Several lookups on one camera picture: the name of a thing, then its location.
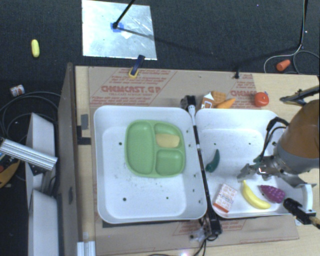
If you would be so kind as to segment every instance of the green plate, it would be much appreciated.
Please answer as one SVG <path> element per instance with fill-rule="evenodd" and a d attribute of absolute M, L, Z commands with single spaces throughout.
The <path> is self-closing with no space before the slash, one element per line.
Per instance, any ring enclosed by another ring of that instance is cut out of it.
<path fill-rule="evenodd" d="M 161 147 L 156 134 L 179 136 L 177 147 Z M 125 162 L 136 175 L 164 178 L 178 175 L 185 168 L 186 152 L 181 131 L 175 125 L 154 120 L 137 120 L 126 129 Z"/>

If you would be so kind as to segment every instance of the yellow sponge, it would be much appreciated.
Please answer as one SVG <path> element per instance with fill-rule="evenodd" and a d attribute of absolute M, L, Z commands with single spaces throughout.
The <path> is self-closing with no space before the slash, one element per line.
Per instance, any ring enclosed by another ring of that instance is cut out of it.
<path fill-rule="evenodd" d="M 176 148 L 180 142 L 179 136 L 166 133 L 157 133 L 155 135 L 155 140 L 162 148 Z"/>

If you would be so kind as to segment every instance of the orange object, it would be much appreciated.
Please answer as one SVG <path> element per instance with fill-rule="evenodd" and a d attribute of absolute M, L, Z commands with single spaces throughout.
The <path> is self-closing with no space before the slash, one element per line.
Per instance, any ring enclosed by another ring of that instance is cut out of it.
<path fill-rule="evenodd" d="M 289 65 L 291 64 L 291 61 L 289 59 L 285 59 L 281 62 L 279 62 L 276 65 L 276 70 L 278 70 L 279 72 L 284 71 Z"/>
<path fill-rule="evenodd" d="M 258 92 L 254 96 L 254 104 L 257 107 L 264 107 L 269 104 L 269 97 L 264 92 Z"/>
<path fill-rule="evenodd" d="M 236 98 L 230 98 L 230 99 L 227 99 L 221 103 L 219 103 L 218 105 L 216 105 L 215 107 L 217 109 L 229 109 L 233 103 L 236 101 Z"/>

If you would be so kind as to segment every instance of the black cable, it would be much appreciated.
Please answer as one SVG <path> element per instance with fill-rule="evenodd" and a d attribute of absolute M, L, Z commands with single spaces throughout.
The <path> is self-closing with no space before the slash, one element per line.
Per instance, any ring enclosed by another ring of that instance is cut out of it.
<path fill-rule="evenodd" d="M 42 101 L 45 101 L 47 103 L 49 103 L 50 105 L 52 105 L 56 111 L 58 111 L 58 107 L 49 99 L 45 98 L 45 97 L 41 97 L 41 96 L 36 96 L 36 95 L 30 95 L 30 96 L 23 96 L 18 98 L 18 100 L 24 100 L 24 99 L 40 99 Z M 9 102 L 9 105 L 3 109 L 3 114 L 2 114 L 2 126 L 3 126 L 3 130 L 4 132 L 6 132 L 6 128 L 5 128 L 5 116 L 6 116 L 6 112 L 8 110 L 8 108 L 17 101 L 11 101 Z"/>
<path fill-rule="evenodd" d="M 293 65 L 293 68 L 295 69 L 296 73 L 299 74 L 299 75 L 304 75 L 304 74 L 301 73 L 301 72 L 298 70 L 298 68 L 297 68 L 296 57 L 297 57 L 298 54 L 303 54 L 303 53 L 305 53 L 305 54 L 310 54 L 310 55 L 312 55 L 312 56 L 320 59 L 318 55 L 316 55 L 315 53 L 313 53 L 313 52 L 311 52 L 311 51 L 308 51 L 308 50 L 300 50 L 300 51 L 296 52 L 296 53 L 293 55 L 292 65 Z"/>
<path fill-rule="evenodd" d="M 279 127 L 275 128 L 275 129 L 273 129 L 273 131 L 272 131 L 271 134 L 269 135 L 271 129 L 274 127 L 274 125 L 275 125 L 276 123 L 282 123 L 282 124 L 284 124 L 285 126 L 279 126 Z M 288 123 L 286 120 L 284 120 L 284 119 L 282 119 L 282 118 L 280 118 L 280 117 L 278 117 L 278 116 L 275 117 L 275 118 L 273 118 L 273 119 L 271 119 L 271 120 L 269 121 L 269 123 L 268 123 L 268 125 L 267 125 L 267 127 L 266 127 L 266 135 L 265 135 L 265 138 L 264 138 L 263 149 L 262 149 L 262 152 L 260 153 L 260 155 L 258 156 L 260 162 L 262 161 L 262 159 L 263 159 L 263 157 L 264 157 L 264 155 L 265 155 L 265 151 L 266 151 L 267 146 L 268 146 L 268 144 L 269 144 L 269 142 L 270 142 L 271 135 L 275 132 L 275 130 L 277 130 L 277 129 L 279 129 L 279 128 L 282 128 L 282 127 L 285 128 L 285 127 L 287 127 L 288 125 L 289 125 L 289 123 Z"/>
<path fill-rule="evenodd" d="M 26 137 L 27 135 L 24 135 L 21 139 L 18 140 L 18 143 L 21 143 Z"/>
<path fill-rule="evenodd" d="M 30 98 L 33 98 L 33 99 L 40 99 L 40 100 L 43 100 L 47 103 L 49 103 L 51 106 L 54 107 L 54 109 L 56 111 L 58 111 L 58 107 L 49 99 L 45 98 L 45 97 L 42 97 L 42 96 L 38 96 L 38 95 L 52 95 L 52 96 L 56 96 L 56 97 L 60 97 L 59 94 L 57 93 L 54 93 L 54 92 L 50 92 L 50 91 L 35 91 L 35 92 L 29 92 L 29 93 L 26 93 L 26 94 L 23 94 L 23 95 L 20 95 L 16 98 L 14 98 L 13 100 L 9 101 L 7 104 L 5 104 L 4 106 L 2 106 L 0 108 L 0 112 L 3 111 L 3 114 L 2 114 L 2 121 L 0 121 L 0 128 L 2 130 L 2 134 L 4 134 L 5 136 L 8 136 L 8 132 L 7 132 L 7 129 L 6 129 L 6 126 L 5 126 L 5 115 L 6 115 L 6 112 L 7 112 L 7 109 L 14 103 L 16 103 L 17 101 L 20 101 L 20 100 L 23 100 L 23 99 L 30 99 Z"/>
<path fill-rule="evenodd" d="M 274 132 L 275 132 L 276 130 L 278 130 L 278 129 L 286 129 L 286 128 L 287 128 L 286 126 L 278 126 L 278 127 L 274 128 L 274 129 L 272 130 L 272 132 L 270 133 L 270 135 L 269 135 L 269 138 L 268 138 L 268 141 L 267 141 L 267 145 L 270 143 L 271 138 L 272 138 L 272 135 L 274 134 Z"/>
<path fill-rule="evenodd" d="M 9 130 L 10 130 L 11 125 L 12 125 L 16 120 L 18 120 L 18 119 L 20 119 L 20 118 L 23 118 L 23 117 L 26 117 L 26 116 L 31 116 L 31 114 L 32 114 L 31 112 L 30 112 L 30 113 L 21 114 L 21 115 L 18 115 L 18 116 L 16 116 L 14 119 L 11 120 L 11 122 L 8 124 L 8 126 L 7 126 L 7 128 L 6 128 L 6 130 L 5 130 L 6 136 L 7 136 L 7 138 L 8 138 L 9 140 L 11 140 L 11 137 L 10 137 L 10 135 L 9 135 Z M 41 114 L 41 113 L 35 113 L 35 114 L 37 114 L 37 115 L 40 116 L 40 117 L 46 118 L 48 121 L 55 122 L 55 120 L 54 120 L 53 118 L 51 118 L 51 117 L 49 117 L 49 116 L 47 116 L 47 115 L 45 115 L 45 114 Z"/>
<path fill-rule="evenodd" d="M 52 95 L 52 96 L 56 96 L 56 97 L 60 97 L 59 94 L 55 93 L 55 92 L 51 92 L 51 91 L 34 91 L 34 92 L 28 92 L 28 93 L 25 93 L 23 95 L 20 95 L 14 99 L 12 99 L 11 101 L 9 101 L 7 104 L 5 104 L 4 106 L 2 106 L 0 108 L 0 113 L 1 111 L 5 110 L 6 108 L 8 108 L 11 104 L 15 103 L 16 101 L 19 101 L 20 99 L 24 99 L 28 96 L 36 96 L 36 95 L 42 95 L 42 94 L 45 94 L 45 95 Z M 4 134 L 5 133 L 5 126 L 4 126 L 4 123 L 2 123 L 0 121 L 0 128 L 2 129 L 2 133 Z"/>
<path fill-rule="evenodd" d="M 18 174 L 14 175 L 18 180 L 25 182 L 26 180 L 24 178 L 21 178 Z"/>
<path fill-rule="evenodd" d="M 200 219 L 198 219 L 198 221 L 199 221 L 199 224 L 200 224 L 200 226 L 201 227 L 203 227 L 203 225 L 204 225 L 204 221 L 200 218 Z"/>
<path fill-rule="evenodd" d="M 207 248 L 207 241 L 213 242 L 214 240 L 216 240 L 218 238 L 218 236 L 215 236 L 214 238 L 211 238 L 211 237 L 212 237 L 212 235 L 205 238 L 204 241 L 202 242 L 201 246 L 199 247 L 199 249 L 192 256 L 198 256 L 199 253 L 202 251 L 202 249 L 203 249 L 202 256 L 205 256 L 206 248 Z M 172 255 L 163 254 L 163 253 L 153 253 L 153 254 L 149 254 L 148 256 L 172 256 Z"/>
<path fill-rule="evenodd" d="M 272 56 L 270 58 L 268 58 L 264 64 L 263 64 L 263 71 L 264 73 L 267 73 L 266 71 L 266 65 L 267 65 L 267 62 L 270 61 L 271 59 L 274 59 L 274 58 L 279 58 L 279 57 L 291 57 L 291 56 L 294 56 L 297 52 L 300 51 L 300 49 L 302 48 L 302 42 L 304 40 L 304 32 L 305 32 L 305 20 L 306 20 L 306 13 L 307 13 L 307 3 L 308 3 L 308 0 L 303 0 L 303 13 L 302 13 L 302 25 L 301 25 L 301 30 L 300 30 L 300 39 L 299 39 L 299 45 L 298 45 L 298 49 L 292 53 L 292 54 L 283 54 L 283 55 L 276 55 L 276 56 Z"/>
<path fill-rule="evenodd" d="M 52 182 L 55 178 L 56 178 L 56 175 L 53 176 L 53 177 L 50 179 L 49 186 L 48 186 L 49 189 L 50 189 L 50 187 L 51 187 L 51 182 Z"/>
<path fill-rule="evenodd" d="M 284 72 L 284 74 L 298 74 L 297 71 L 288 71 L 288 72 Z"/>

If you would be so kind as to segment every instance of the black carpet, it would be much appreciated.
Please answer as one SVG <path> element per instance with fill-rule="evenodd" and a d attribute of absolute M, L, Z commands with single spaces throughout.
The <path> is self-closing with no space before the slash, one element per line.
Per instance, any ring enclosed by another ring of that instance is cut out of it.
<path fill-rule="evenodd" d="M 303 3 L 303 0 L 137 0 L 136 4 L 150 6 L 158 58 L 145 61 L 143 67 L 263 73 L 266 59 L 297 50 Z M 319 38 L 320 2 L 309 0 L 303 50 L 319 55 Z M 32 39 L 37 39 L 40 45 L 37 59 L 31 55 Z M 128 59 L 82 56 L 80 0 L 1 0 L 0 58 L 0 108 L 12 99 L 9 88 L 19 84 L 24 85 L 26 92 L 60 93 L 68 62 L 109 67 L 131 67 L 134 63 Z M 275 64 L 281 60 L 268 62 L 267 72 L 277 73 Z M 319 74 L 319 59 L 300 54 L 296 61 L 301 73 Z M 31 111 L 53 115 L 45 103 L 25 100 L 8 110 L 5 122 L 8 124 L 17 115 Z M 27 129 L 28 119 L 20 120 L 12 126 L 10 135 L 19 140 Z M 17 173 L 24 177 L 22 166 Z M 14 177 L 10 184 L 11 187 L 0 189 L 0 255 L 26 256 L 25 183 Z"/>

